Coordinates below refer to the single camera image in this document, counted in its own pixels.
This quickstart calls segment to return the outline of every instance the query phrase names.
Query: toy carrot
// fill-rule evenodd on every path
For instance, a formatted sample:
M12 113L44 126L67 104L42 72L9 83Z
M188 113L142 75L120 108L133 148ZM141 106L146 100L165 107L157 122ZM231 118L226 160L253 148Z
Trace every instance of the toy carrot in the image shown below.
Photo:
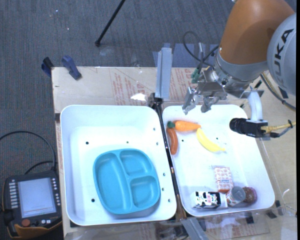
M171 155L174 155L175 153L177 153L177 150L178 150L177 133L176 133L174 128L170 128L170 127L166 128L166 133L169 135L170 141L171 141L171 143L170 143L170 153L171 153Z
M169 121L167 125L169 128L175 128L175 130L179 132L194 131L201 128L201 125L198 123L184 120L176 120L174 122Z

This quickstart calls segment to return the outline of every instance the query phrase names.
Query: divided blue plate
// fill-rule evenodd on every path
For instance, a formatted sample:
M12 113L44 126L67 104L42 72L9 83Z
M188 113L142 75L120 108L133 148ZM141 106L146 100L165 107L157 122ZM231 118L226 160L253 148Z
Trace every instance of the divided blue plate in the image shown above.
M155 205L160 197L156 169L138 149L117 149L102 153L93 164L99 199L113 214L130 214Z

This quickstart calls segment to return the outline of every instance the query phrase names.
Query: gray carpet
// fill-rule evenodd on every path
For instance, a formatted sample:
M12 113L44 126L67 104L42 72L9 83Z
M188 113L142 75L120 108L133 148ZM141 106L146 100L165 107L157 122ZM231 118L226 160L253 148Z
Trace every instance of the gray carpet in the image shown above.
M126 0L95 46L121 0L0 0L0 136L32 131L56 150L51 79L42 71L49 57L62 67L69 55L77 66L156 67L162 47L172 48L173 67L196 67L183 46L187 31L206 49L221 40L231 0ZM297 11L297 0L285 0ZM197 52L194 36L185 38ZM5 178L51 159L40 138L17 133L0 141L0 198ZM44 164L33 172L50 168ZM38 240L62 239L62 227ZM10 239L0 213L0 240Z

